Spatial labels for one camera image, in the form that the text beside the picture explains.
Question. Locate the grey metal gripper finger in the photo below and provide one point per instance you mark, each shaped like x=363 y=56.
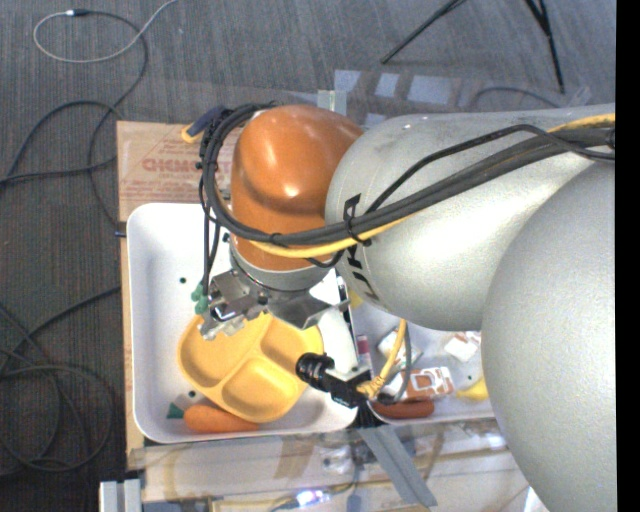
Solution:
x=211 y=330
x=237 y=326

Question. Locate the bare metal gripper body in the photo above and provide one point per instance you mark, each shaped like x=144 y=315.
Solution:
x=237 y=295

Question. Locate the yellow divided plate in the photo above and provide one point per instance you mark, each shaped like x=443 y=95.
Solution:
x=250 y=370

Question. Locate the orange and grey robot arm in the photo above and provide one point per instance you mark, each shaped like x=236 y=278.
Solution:
x=450 y=240

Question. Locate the white plastic tray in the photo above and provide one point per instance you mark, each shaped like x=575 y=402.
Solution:
x=430 y=345
x=160 y=300

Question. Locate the orange carrot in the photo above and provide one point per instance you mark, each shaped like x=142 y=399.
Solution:
x=215 y=420

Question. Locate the small dark red can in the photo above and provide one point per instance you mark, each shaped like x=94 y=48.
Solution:
x=363 y=347

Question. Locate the white and green packet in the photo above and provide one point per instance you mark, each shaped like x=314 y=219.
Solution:
x=390 y=345

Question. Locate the brown sausage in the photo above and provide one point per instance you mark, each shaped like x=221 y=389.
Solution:
x=407 y=410

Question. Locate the orange and white carton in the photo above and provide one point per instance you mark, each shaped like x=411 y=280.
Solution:
x=430 y=382

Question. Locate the white packet with orange print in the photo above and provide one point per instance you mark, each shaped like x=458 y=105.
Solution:
x=462 y=346

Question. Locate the yellow banana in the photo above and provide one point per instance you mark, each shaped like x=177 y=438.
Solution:
x=474 y=391

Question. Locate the black cylinder on white bracket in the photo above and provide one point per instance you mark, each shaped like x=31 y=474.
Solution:
x=325 y=375

